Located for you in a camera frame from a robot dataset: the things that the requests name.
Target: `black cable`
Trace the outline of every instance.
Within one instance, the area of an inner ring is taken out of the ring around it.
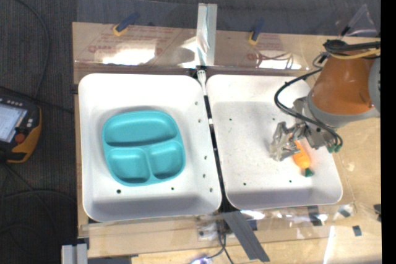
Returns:
[[[379,49],[381,47],[381,41],[348,45],[342,40],[327,40],[323,44],[323,47],[326,49],[327,52],[329,52],[331,54],[339,55],[339,56],[348,56],[349,54],[346,54],[344,52],[359,51],[362,49]],[[361,57],[361,58],[362,59],[377,59],[380,57],[381,56],[371,56],[371,57],[365,56],[365,57]]]
[[[258,58],[257,58],[257,62],[256,62],[256,67],[260,67],[262,61],[286,61],[286,66],[285,69],[291,69],[292,65],[293,65],[293,54],[292,53],[282,53],[279,55],[276,55],[274,57],[270,57],[270,56],[266,56],[262,53],[258,53]]]
[[[309,122],[309,123],[311,123],[311,124],[314,124],[315,126],[318,126],[318,127],[320,127],[321,129],[324,129],[324,130],[326,130],[327,132],[329,132],[329,133],[333,136],[333,138],[334,138],[334,140],[335,140],[335,146],[336,146],[336,147],[338,146],[338,147],[340,148],[340,147],[342,147],[342,145],[343,145],[343,140],[342,140],[341,136],[339,136],[332,128],[330,128],[330,127],[328,127],[327,125],[321,123],[320,121],[312,120],[311,118],[308,118],[308,117],[306,117],[306,116],[303,116],[303,115],[300,114],[300,113],[297,113],[296,111],[294,111],[294,110],[288,108],[287,106],[285,106],[283,103],[281,103],[281,102],[279,101],[279,94],[280,94],[286,87],[290,86],[291,84],[293,84],[293,83],[295,83],[295,82],[298,82],[299,80],[306,80],[308,77],[310,77],[310,76],[312,76],[312,75],[314,75],[314,74],[320,72],[321,70],[322,70],[322,69],[320,68],[320,69],[314,70],[313,72],[310,72],[310,73],[308,73],[308,74],[305,74],[305,75],[302,75],[302,76],[300,76],[300,77],[297,77],[297,78],[295,78],[295,79],[293,79],[293,80],[290,80],[289,82],[285,82],[285,84],[284,84],[282,87],[280,87],[280,88],[278,89],[278,91],[275,93],[274,102],[275,102],[275,104],[277,105],[277,107],[278,107],[280,110],[282,110],[284,113],[289,114],[289,115],[291,115],[291,116],[293,116],[293,117],[295,117],[295,118],[297,118],[297,119],[303,120],[303,121],[305,121],[305,122]]]
[[[42,70],[41,75],[40,75],[40,79],[39,79],[39,82],[38,82],[38,85],[37,85],[36,92],[33,95],[33,98],[35,99],[38,96],[38,92],[40,91],[41,83],[43,82],[43,78],[44,78],[46,69],[48,67],[48,59],[50,58],[50,49],[51,49],[50,35],[49,35],[48,29],[47,29],[43,19],[41,18],[39,13],[33,7],[29,6],[26,2],[24,2],[22,0],[13,0],[13,1],[16,1],[16,2],[20,3],[21,5],[23,5],[26,8],[28,8],[31,12],[33,12],[34,15],[37,17],[37,19],[40,21],[40,24],[43,27],[43,30],[44,30],[44,33],[45,33],[45,38],[46,38],[45,60],[44,60],[44,66],[43,66],[43,70]]]
[[[9,91],[9,92],[11,92],[11,93],[15,93],[15,94],[17,94],[17,95],[20,95],[20,96],[22,96],[22,97],[29,98],[29,99],[35,101],[36,103],[46,104],[46,105],[48,105],[48,106],[51,106],[51,107],[54,107],[54,108],[58,108],[58,109],[60,109],[60,110],[63,110],[63,111],[65,111],[65,112],[67,112],[67,113],[74,114],[74,110],[73,110],[73,109],[68,109],[68,108],[65,108],[65,107],[62,107],[62,106],[58,106],[57,104],[53,104],[53,103],[49,103],[49,102],[44,101],[44,100],[40,100],[40,99],[37,99],[37,98],[33,98],[33,97],[31,97],[31,96],[29,96],[29,95],[27,95],[27,94],[25,94],[25,93],[17,92],[16,90],[12,90],[12,89],[7,88],[7,87],[2,86],[2,85],[0,85],[0,88],[5,89],[5,90],[7,90],[7,91]]]
[[[60,238],[57,226],[56,226],[56,222],[55,222],[54,218],[52,217],[50,209],[48,208],[46,203],[41,199],[41,197],[38,194],[36,194],[34,192],[34,189],[26,181],[24,181],[13,169],[8,167],[8,165],[6,165],[6,164],[4,164],[3,166],[5,167],[6,171],[8,171],[10,173],[11,176],[13,175],[14,177],[16,177],[21,183],[23,183],[29,189],[29,191],[32,192],[32,194],[34,194],[36,196],[37,200],[41,203],[42,207],[45,209],[45,211],[48,215],[49,220],[51,221],[51,224],[54,229],[55,235],[58,239],[58,242],[61,243],[61,238]]]
[[[11,195],[4,195],[4,193],[5,193],[5,188],[6,188],[6,183],[7,183],[8,178],[10,178],[10,179],[12,180],[12,184],[14,185],[13,187],[14,187],[15,190],[17,190],[17,188],[16,188],[16,186],[15,186],[15,180],[14,180],[12,177],[10,177],[10,174],[9,174],[8,171],[7,171],[6,174],[5,174],[4,182],[3,182],[2,187],[1,187],[2,215],[1,215],[0,217],[1,217],[2,220],[4,220],[4,221],[1,221],[1,222],[4,222],[4,225],[3,225],[3,223],[1,223],[2,226],[0,226],[0,235],[8,233],[8,235],[10,236],[11,241],[14,243],[14,245],[15,245],[22,253],[27,254],[27,255],[30,257],[30,259],[35,260],[37,263],[42,263],[42,262],[47,262],[47,263],[59,262],[59,260],[46,259],[46,258],[42,258],[42,257],[40,257],[40,256],[38,256],[38,255],[32,254],[31,252],[29,252],[28,250],[26,250],[20,243],[18,243],[18,242],[17,242],[17,239],[16,239],[15,236],[13,235],[13,231],[15,231],[15,229],[23,229],[23,230],[26,230],[26,231],[34,232],[34,233],[36,234],[36,236],[38,236],[38,237],[41,239],[41,241],[44,242],[45,239],[44,239],[41,235],[37,234],[37,232],[38,232],[37,229],[35,229],[35,228],[33,228],[33,227],[29,226],[29,225],[26,225],[26,224],[16,223],[15,220],[12,220],[12,221],[11,221],[11,224],[6,225],[7,219],[6,219],[6,214],[5,214],[4,202],[5,202],[7,199],[9,199],[9,198],[14,198],[14,197],[18,197],[18,196],[19,196],[19,193],[11,194]],[[66,196],[66,195],[64,195],[64,194],[62,194],[62,193],[59,193],[59,192],[56,192],[56,193],[57,193],[57,194],[60,194],[61,196]]]
[[[53,195],[57,195],[57,196],[66,198],[75,205],[77,204],[77,202],[72,197],[68,196],[67,194],[64,194],[62,192],[57,192],[56,190],[51,190],[51,189],[33,189],[33,190],[26,191],[26,192],[17,192],[15,194],[5,195],[4,200],[13,199],[16,197],[20,197],[20,196],[24,196],[24,195],[31,195],[31,194],[53,194]]]
[[[217,237],[218,237],[218,240],[219,240],[220,245],[222,246],[222,248],[221,248],[220,251],[218,251],[216,254],[211,255],[211,256],[209,256],[209,257],[205,257],[205,258],[214,258],[214,257],[219,256],[219,255],[222,254],[223,252],[225,252],[225,254],[226,254],[228,260],[230,261],[230,263],[231,263],[231,264],[234,264],[234,262],[232,261],[230,255],[228,254],[227,249],[226,249],[226,234],[225,234],[225,233],[220,234],[220,232],[219,232],[219,233],[217,234]]]

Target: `toy carrot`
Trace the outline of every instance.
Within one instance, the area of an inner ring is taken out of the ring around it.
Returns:
[[[295,141],[295,144],[300,152],[293,155],[294,162],[298,167],[304,170],[305,177],[312,176],[314,172],[309,168],[311,166],[311,159],[298,141]]]

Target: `white basin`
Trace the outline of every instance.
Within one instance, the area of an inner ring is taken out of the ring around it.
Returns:
[[[220,206],[218,180],[204,96],[183,75],[90,74],[79,84],[82,198],[95,221],[206,215]],[[175,178],[129,186],[110,173],[102,144],[105,122],[122,113],[163,111],[177,123],[185,166]]]
[[[342,196],[342,184],[333,156],[323,147],[313,150],[301,142],[311,159],[312,177],[304,177],[292,158],[270,157],[269,144],[277,124],[291,127],[295,120],[274,103],[276,91],[292,77],[214,75],[207,92],[217,139],[225,192],[242,210],[333,204]],[[293,106],[309,92],[300,81],[280,94]]]

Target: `screen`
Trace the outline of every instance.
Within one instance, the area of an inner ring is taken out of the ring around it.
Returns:
[[[26,113],[26,109],[0,104],[0,141],[11,142],[15,127],[19,126]]]

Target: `blue clamp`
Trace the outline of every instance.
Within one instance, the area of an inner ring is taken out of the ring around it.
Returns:
[[[126,17],[123,21],[113,27],[113,32],[116,36],[120,36],[126,32],[129,25],[134,24],[135,20],[139,18],[139,13],[134,12],[133,14]]]
[[[254,27],[253,31],[249,35],[249,43],[252,45],[256,45],[259,40],[259,35],[264,25],[263,18],[260,18],[257,25]]]

